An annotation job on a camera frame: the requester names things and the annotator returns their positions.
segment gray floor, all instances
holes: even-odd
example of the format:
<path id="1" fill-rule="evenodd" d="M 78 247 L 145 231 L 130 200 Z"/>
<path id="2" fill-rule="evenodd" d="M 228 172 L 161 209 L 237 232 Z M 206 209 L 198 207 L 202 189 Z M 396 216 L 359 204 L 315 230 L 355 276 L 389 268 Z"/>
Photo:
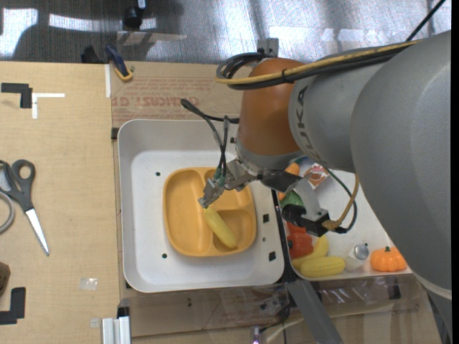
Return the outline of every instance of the gray floor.
<path id="1" fill-rule="evenodd" d="M 127 60 L 218 63 L 280 40 L 280 56 L 310 62 L 345 49 L 404 41 L 438 0 L 146 0 L 143 25 L 123 27 L 136 0 L 0 0 L 0 59 L 80 62 L 114 44 Z M 423 38 L 451 28 L 447 0 Z"/>

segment scissors blade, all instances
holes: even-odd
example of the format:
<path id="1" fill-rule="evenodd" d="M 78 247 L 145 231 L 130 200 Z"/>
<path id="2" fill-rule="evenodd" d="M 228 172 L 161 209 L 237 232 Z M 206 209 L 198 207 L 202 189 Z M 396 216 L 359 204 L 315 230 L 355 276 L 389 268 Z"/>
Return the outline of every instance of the scissors blade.
<path id="1" fill-rule="evenodd" d="M 40 246 L 42 246 L 44 253 L 49 256 L 49 249 L 48 244 L 46 243 L 46 239 L 44 239 L 44 233 L 42 230 L 42 226 L 40 226 L 40 222 L 38 220 L 37 213 L 35 209 L 30 209 L 26 211 L 26 215 L 29 217 L 30 224 L 34 229 L 35 236 L 37 236 L 38 242 Z"/>

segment yellow corn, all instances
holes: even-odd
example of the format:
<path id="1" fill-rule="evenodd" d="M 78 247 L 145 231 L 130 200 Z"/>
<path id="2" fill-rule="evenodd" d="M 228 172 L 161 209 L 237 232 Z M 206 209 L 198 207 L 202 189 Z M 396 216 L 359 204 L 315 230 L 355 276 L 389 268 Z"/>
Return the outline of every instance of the yellow corn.
<path id="1" fill-rule="evenodd" d="M 206 209 L 204 209 L 204 218 L 206 219 L 210 229 L 225 246 L 229 247 L 230 249 L 237 247 L 235 234 L 232 233 L 232 230 L 228 227 L 228 225 L 224 222 L 222 217 L 217 213 L 215 209 L 213 209 L 211 206 L 208 206 Z"/>
<path id="2" fill-rule="evenodd" d="M 317 278 L 336 275 L 343 272 L 346 263 L 337 256 L 318 257 L 305 261 L 301 265 L 301 274 L 305 277 Z"/>
<path id="3" fill-rule="evenodd" d="M 319 257 L 324 257 L 328 253 L 328 240 L 325 234 L 317 238 L 316 243 L 314 244 L 314 250 L 307 254 L 306 256 L 297 257 L 292 259 L 292 265 L 296 269 L 300 269 L 301 265 L 308 260 L 317 259 Z"/>

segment scissors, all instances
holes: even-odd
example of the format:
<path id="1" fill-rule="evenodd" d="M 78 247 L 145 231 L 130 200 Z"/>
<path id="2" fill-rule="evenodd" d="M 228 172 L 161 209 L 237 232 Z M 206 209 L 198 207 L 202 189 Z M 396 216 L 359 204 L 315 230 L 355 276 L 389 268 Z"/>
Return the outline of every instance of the scissors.
<path id="1" fill-rule="evenodd" d="M 30 174 L 27 177 L 22 177 L 20 174 L 23 167 L 28 168 L 30 171 Z M 2 169 L 9 189 L 6 190 L 5 186 L 0 186 L 0 191 L 19 203 L 22 210 L 29 218 L 30 224 L 32 225 L 40 246 L 43 248 L 44 253 L 49 256 L 48 245 L 46 243 L 46 239 L 44 238 L 44 233 L 42 227 L 40 226 L 34 204 L 31 200 L 30 191 L 32 188 L 32 182 L 35 178 L 34 164 L 26 161 L 25 159 L 19 159 L 12 165 L 9 165 L 5 161 L 0 161 L 0 171 Z"/>

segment orange plate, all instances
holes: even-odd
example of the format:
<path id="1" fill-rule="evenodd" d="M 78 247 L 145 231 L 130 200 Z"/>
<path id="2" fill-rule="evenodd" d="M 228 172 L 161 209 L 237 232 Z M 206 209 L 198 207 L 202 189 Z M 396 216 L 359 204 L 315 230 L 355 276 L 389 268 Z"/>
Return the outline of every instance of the orange plate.
<path id="1" fill-rule="evenodd" d="M 246 250 L 255 240 L 257 218 L 250 188 L 240 192 L 226 190 L 213 204 L 238 244 L 230 249 L 218 240 L 204 218 L 198 199 L 203 196 L 208 178 L 215 168 L 179 169 L 164 184 L 163 214 L 167 237 L 172 246 L 188 256 L 224 256 Z"/>

